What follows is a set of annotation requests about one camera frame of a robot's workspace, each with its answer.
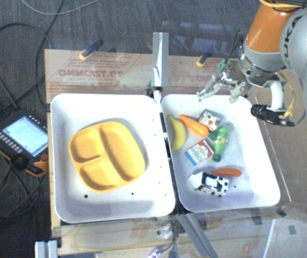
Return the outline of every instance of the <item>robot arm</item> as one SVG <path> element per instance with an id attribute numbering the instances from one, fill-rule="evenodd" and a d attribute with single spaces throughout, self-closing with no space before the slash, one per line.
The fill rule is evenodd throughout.
<path id="1" fill-rule="evenodd" d="M 250 30 L 240 43 L 238 61 L 232 62 L 229 56 L 223 60 L 223 77 L 212 77 L 197 95 L 202 100 L 215 94 L 219 85 L 231 84 L 230 102 L 234 102 L 251 86 L 270 87 L 271 106 L 256 104 L 252 114 L 271 124 L 293 126 L 282 108 L 282 82 L 277 74 L 288 68 L 301 79 L 307 112 L 307 0 L 260 1 Z"/>

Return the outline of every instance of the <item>orange carrot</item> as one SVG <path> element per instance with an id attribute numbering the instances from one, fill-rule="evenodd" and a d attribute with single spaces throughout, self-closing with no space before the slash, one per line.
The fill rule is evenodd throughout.
<path id="1" fill-rule="evenodd" d="M 221 168 L 212 173 L 214 176 L 233 176 L 233 177 L 239 177 L 242 174 L 242 172 L 239 169 L 236 168 Z"/>
<path id="2" fill-rule="evenodd" d="M 209 134 L 208 127 L 204 124 L 201 124 L 200 122 L 193 120 L 191 118 L 188 118 L 182 114 L 179 115 L 179 118 L 186 124 L 188 128 L 190 128 L 194 133 L 206 137 Z"/>

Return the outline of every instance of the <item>yellow cable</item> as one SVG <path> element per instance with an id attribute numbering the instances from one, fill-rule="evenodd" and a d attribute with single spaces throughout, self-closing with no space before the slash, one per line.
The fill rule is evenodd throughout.
<path id="1" fill-rule="evenodd" d="M 298 5 L 289 5 L 289 4 L 275 4 L 275 3 L 269 3 L 265 0 L 259 0 L 263 5 L 271 7 L 271 8 L 300 8 L 301 6 Z"/>
<path id="2" fill-rule="evenodd" d="M 287 84 L 288 88 L 290 89 L 290 91 L 292 93 L 291 104 L 288 106 L 288 108 L 287 108 L 286 112 L 283 114 L 283 116 L 280 116 L 280 118 L 292 117 L 293 110 L 294 110 L 294 103 L 295 103 L 294 89 L 293 89 L 292 85 L 289 83 L 289 81 L 287 80 L 287 78 L 280 71 L 278 71 L 277 73 L 286 81 L 286 84 Z"/>

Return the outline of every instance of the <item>blue and yellow clamp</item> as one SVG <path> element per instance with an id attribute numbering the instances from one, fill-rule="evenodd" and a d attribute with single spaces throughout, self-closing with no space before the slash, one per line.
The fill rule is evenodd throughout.
<path id="1" fill-rule="evenodd" d="M 104 44 L 102 39 L 96 41 L 95 43 L 91 44 L 87 49 L 81 51 L 79 53 L 79 58 L 82 60 L 86 60 L 87 58 L 91 57 L 94 51 L 98 51 L 98 49 Z"/>
<path id="2" fill-rule="evenodd" d="M 196 62 L 196 65 L 202 68 L 206 64 L 206 59 L 212 56 L 213 52 L 213 45 L 210 45 L 207 51 L 199 57 L 198 61 Z"/>

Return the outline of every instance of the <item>gray carpet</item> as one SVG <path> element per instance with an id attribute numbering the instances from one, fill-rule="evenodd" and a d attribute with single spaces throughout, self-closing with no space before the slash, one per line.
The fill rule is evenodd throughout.
<path id="1" fill-rule="evenodd" d="M 25 0 L 42 12 L 54 13 L 62 0 Z M 64 0 L 61 12 L 93 0 Z M 152 32 L 169 32 L 170 54 L 199 56 L 214 43 L 215 57 L 224 57 L 241 28 L 246 33 L 259 6 L 258 0 L 101 0 L 80 10 L 44 15 L 20 0 L 0 0 L 0 28 L 25 23 L 47 32 L 55 49 L 83 50 L 97 39 L 105 44 L 101 51 L 151 53 L 145 37 Z M 45 74 L 43 49 L 48 41 L 27 25 L 10 25 L 0 30 L 0 79 L 17 100 L 17 106 L 34 111 L 45 119 L 44 80 L 28 89 Z M 14 111 L 10 98 L 0 87 L 0 104 L 6 113 Z M 0 119 L 4 118 L 0 109 Z M 0 181 L 8 164 L 0 155 Z M 6 216 L 26 197 L 38 180 L 24 172 L 11 172 L 0 191 L 0 214 Z M 50 239 L 49 188 L 46 177 L 38 201 L 22 216 L 0 218 L 0 257 L 33 257 L 34 243 Z"/>

